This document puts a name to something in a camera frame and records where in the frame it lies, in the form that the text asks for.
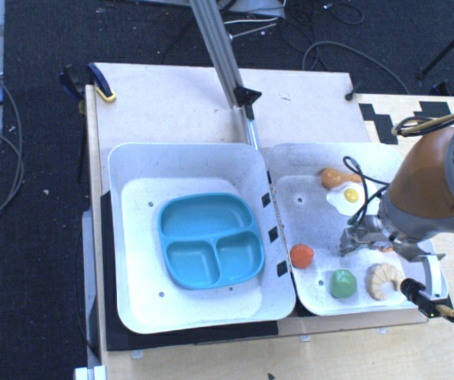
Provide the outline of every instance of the blue plate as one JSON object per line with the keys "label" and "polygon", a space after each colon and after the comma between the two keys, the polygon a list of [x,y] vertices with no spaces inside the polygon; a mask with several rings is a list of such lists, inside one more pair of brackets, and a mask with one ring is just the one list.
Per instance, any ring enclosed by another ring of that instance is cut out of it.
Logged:
{"label": "blue plate", "polygon": [[158,215],[158,233],[169,274],[187,289],[232,286],[252,279],[264,265],[255,216],[230,193],[169,201]]}

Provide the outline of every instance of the fried egg toy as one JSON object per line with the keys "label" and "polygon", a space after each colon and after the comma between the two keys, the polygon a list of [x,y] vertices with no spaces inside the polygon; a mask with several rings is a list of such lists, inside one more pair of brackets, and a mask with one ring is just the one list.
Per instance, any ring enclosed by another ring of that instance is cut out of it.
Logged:
{"label": "fried egg toy", "polygon": [[[373,182],[367,180],[368,197],[376,192],[376,186]],[[327,192],[326,199],[329,204],[332,204],[339,214],[354,215],[359,208],[364,204],[364,188],[362,184],[353,181],[347,181],[334,188],[330,188]],[[378,211],[379,199],[373,199],[369,205],[367,214],[376,214]]]}

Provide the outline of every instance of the table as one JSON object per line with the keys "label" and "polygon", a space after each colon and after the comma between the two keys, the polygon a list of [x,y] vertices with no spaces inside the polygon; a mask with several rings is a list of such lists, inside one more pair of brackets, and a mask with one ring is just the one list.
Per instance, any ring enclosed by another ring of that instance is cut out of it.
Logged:
{"label": "table", "polygon": [[[278,322],[277,336],[145,351],[108,351],[104,327],[100,197],[108,190],[106,160],[110,149],[127,140],[160,142],[162,136],[169,137],[169,133],[165,134],[167,129],[178,143],[243,142],[244,137],[241,119],[233,116],[234,110],[228,108],[220,84],[215,82],[214,69],[97,65],[118,98],[115,104],[106,104],[96,95],[94,86],[86,86],[94,258],[85,263],[93,267],[96,281],[96,303],[93,304],[93,296],[87,294],[87,304],[95,309],[99,331],[98,361],[92,359],[90,367],[102,366],[109,380],[454,378],[454,324],[444,319],[428,322],[416,309],[335,317],[291,314]],[[338,139],[341,142],[383,142],[387,138],[383,131],[388,121],[396,124],[424,108],[440,111],[445,106],[454,112],[454,97],[358,94],[354,100],[346,102],[344,94],[351,91],[348,74],[282,70],[241,72],[245,85],[260,89],[263,97],[263,87],[267,87],[266,97],[270,100],[262,102],[261,98],[260,103],[254,104],[263,151],[278,141],[303,142],[303,139],[306,142],[339,142]],[[174,86],[169,95],[187,94],[191,99],[174,101],[173,97],[162,94],[161,89],[165,89],[162,83],[166,80]],[[301,81],[305,89],[296,85],[297,81]],[[194,102],[197,97],[203,97],[200,104]],[[159,117],[165,112],[177,112],[178,102],[180,111],[201,114],[189,118],[187,128],[176,129],[180,125],[179,116],[175,119]],[[121,108],[132,108],[127,109],[131,113],[148,104],[153,108],[140,110],[136,119],[123,118]],[[306,111],[305,104],[313,108],[313,120],[299,118],[299,114]],[[338,120],[335,111],[348,112],[348,115]],[[277,122],[269,123],[271,117]],[[336,118],[337,128],[324,132],[324,125],[329,125],[331,118]],[[191,136],[191,131],[200,131],[200,134]],[[395,148],[404,156],[414,142],[413,138],[400,139]],[[433,244],[438,253],[447,255],[441,261],[441,267],[454,302],[454,235],[440,234],[433,239]]]}

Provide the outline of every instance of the egg yolk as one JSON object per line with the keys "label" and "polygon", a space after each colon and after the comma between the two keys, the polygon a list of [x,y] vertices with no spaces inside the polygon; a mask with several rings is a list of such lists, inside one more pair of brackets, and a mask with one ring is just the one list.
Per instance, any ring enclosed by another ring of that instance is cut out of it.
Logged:
{"label": "egg yolk", "polygon": [[343,194],[346,198],[346,201],[350,203],[355,203],[357,200],[359,200],[359,193],[357,193],[357,191],[353,188],[348,188]]}

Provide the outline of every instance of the dark carpet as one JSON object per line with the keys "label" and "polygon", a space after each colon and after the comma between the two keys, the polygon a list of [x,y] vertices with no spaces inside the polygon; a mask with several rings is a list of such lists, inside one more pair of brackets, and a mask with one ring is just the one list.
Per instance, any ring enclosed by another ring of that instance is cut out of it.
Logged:
{"label": "dark carpet", "polygon": [[[454,0],[289,0],[286,17],[264,35],[234,40],[240,67],[300,70],[310,45],[333,41],[350,48],[320,45],[307,69],[349,72],[360,93],[427,95],[445,83],[454,95],[454,47],[423,80],[416,78],[454,41]],[[59,73],[90,62],[210,66],[197,25],[183,28],[190,19],[190,9],[144,2],[6,0],[4,83],[20,108],[26,170],[19,195],[0,218],[0,380],[72,378],[75,367],[86,365],[76,249],[89,207],[88,166],[78,183],[83,117]],[[229,31],[256,26],[230,25]],[[404,86],[351,48],[390,69]],[[4,118],[4,135],[14,142],[7,100]],[[12,184],[14,159],[1,144],[0,203]]]}

